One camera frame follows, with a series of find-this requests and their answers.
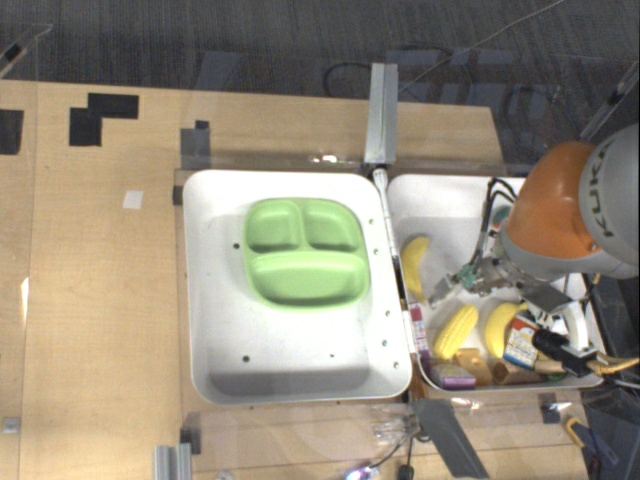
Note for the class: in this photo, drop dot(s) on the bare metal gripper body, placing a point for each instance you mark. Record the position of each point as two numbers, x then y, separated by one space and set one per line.
495 275

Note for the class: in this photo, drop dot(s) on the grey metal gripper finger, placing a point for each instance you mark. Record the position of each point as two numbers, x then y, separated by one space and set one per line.
445 288
545 298

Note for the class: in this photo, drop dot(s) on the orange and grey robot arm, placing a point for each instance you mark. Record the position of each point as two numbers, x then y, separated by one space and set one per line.
555 208

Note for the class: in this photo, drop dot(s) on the yellow banana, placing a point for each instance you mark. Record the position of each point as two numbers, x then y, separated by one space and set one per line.
414 263
496 328

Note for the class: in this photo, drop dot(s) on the yellow corn cob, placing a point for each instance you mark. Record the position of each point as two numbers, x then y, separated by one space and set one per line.
455 332

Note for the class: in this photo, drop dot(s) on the white and pink packet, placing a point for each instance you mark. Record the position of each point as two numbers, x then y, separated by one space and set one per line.
419 333

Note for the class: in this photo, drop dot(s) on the white carton with colourful print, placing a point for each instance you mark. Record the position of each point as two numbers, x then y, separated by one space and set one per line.
520 345

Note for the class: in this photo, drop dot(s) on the teal and orange round thing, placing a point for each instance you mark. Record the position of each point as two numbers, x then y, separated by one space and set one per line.
501 215

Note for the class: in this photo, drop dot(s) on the white plastic tray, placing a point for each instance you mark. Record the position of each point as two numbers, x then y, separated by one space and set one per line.
300 348
445 203

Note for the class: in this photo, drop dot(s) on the purple packet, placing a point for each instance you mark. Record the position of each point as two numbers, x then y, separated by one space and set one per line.
452 377

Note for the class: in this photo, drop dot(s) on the green divided plate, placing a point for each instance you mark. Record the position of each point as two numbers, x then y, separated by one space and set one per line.
305 268

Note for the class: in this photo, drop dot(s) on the black cylinder on white bracket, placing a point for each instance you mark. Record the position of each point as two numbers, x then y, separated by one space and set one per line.
575 320

